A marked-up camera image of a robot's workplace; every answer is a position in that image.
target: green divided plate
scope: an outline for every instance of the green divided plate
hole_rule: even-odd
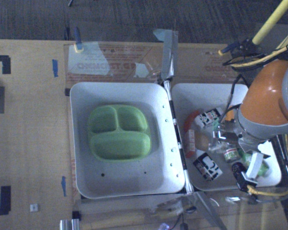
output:
[[[151,150],[147,120],[130,105],[104,105],[92,111],[88,138],[92,153],[106,161],[139,160]]]

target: gray floor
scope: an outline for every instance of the gray floor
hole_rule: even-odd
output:
[[[156,28],[176,29],[181,43],[233,43],[252,37],[281,0],[0,0],[0,39],[155,42]],[[288,34],[288,11],[278,22]]]

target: plywood floor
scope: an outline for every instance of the plywood floor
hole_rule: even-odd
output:
[[[2,74],[5,110],[0,114],[0,187],[12,188],[12,207],[0,216],[0,230],[55,230],[71,219],[74,205],[69,131],[69,98],[65,96],[63,45],[66,41],[0,40],[0,55],[11,57],[11,74]],[[58,61],[58,77],[52,60]],[[66,177],[66,196],[61,181]],[[30,212],[30,204],[38,212]],[[219,209],[228,230],[288,230],[280,204],[245,214],[241,208]],[[216,230],[205,219],[186,217],[189,229]],[[160,222],[141,212],[84,214],[81,230],[155,230]]]

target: transparent plastic sheet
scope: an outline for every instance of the transparent plastic sheet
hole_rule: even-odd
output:
[[[66,88],[89,82],[156,82],[160,77],[163,57],[163,29],[130,28],[130,36],[120,41],[82,41],[83,50],[72,41],[64,46]],[[142,42],[141,34],[150,42]],[[225,44],[179,43],[176,82],[231,83],[237,73],[222,66],[230,55],[220,56]]]

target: can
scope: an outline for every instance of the can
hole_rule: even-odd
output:
[[[240,159],[238,150],[235,147],[226,148],[223,152],[223,155],[227,163],[232,163]]]

